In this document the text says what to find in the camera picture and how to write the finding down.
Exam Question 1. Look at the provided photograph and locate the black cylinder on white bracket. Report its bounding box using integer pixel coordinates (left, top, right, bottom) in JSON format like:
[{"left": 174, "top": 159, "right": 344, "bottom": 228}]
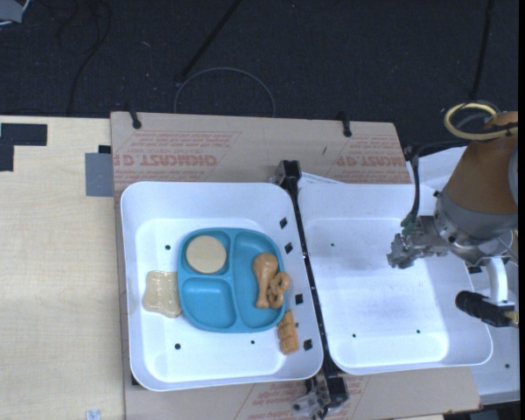
[{"left": 454, "top": 255, "right": 520, "bottom": 329}]

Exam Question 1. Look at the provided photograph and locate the black block with thin wires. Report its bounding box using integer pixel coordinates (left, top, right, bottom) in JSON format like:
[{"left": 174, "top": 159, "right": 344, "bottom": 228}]
[
  {"left": 322, "top": 376, "right": 349, "bottom": 409},
  {"left": 276, "top": 159, "right": 302, "bottom": 186}
]

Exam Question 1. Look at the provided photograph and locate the white plastic tray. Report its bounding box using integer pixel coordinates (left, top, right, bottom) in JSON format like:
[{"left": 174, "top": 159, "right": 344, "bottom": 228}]
[
  {"left": 119, "top": 180, "right": 326, "bottom": 393},
  {"left": 297, "top": 176, "right": 494, "bottom": 376}
]

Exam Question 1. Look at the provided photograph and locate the brown toy chicken drumstick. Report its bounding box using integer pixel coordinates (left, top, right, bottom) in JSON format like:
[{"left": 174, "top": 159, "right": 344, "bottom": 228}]
[{"left": 251, "top": 252, "right": 280, "bottom": 310}]

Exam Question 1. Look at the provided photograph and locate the brown cardboard board red print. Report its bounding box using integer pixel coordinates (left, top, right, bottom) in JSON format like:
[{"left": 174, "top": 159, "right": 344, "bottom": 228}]
[{"left": 109, "top": 111, "right": 483, "bottom": 420}]

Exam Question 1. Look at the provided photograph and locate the brown toy pretzel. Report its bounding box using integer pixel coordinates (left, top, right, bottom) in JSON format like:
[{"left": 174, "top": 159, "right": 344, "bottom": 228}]
[{"left": 266, "top": 271, "right": 291, "bottom": 310}]

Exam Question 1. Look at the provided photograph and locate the beige toy bread slice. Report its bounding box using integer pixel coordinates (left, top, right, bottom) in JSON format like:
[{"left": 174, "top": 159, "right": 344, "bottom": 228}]
[{"left": 141, "top": 269, "right": 184, "bottom": 319}]

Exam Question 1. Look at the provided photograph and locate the round beige biscuit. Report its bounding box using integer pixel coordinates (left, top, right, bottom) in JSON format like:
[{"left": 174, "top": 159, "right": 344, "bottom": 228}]
[{"left": 185, "top": 234, "right": 228, "bottom": 276}]

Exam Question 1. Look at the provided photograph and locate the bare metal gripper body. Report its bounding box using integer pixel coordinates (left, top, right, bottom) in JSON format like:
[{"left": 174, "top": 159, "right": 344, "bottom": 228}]
[{"left": 407, "top": 214, "right": 507, "bottom": 267}]

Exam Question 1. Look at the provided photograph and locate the blue divided plate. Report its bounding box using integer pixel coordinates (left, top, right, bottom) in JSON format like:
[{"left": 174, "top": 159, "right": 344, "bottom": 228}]
[{"left": 176, "top": 227, "right": 289, "bottom": 334}]

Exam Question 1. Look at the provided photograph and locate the brown ridged toy pastry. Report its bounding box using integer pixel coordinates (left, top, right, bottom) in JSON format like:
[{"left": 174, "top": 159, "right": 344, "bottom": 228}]
[{"left": 276, "top": 309, "right": 301, "bottom": 356}]

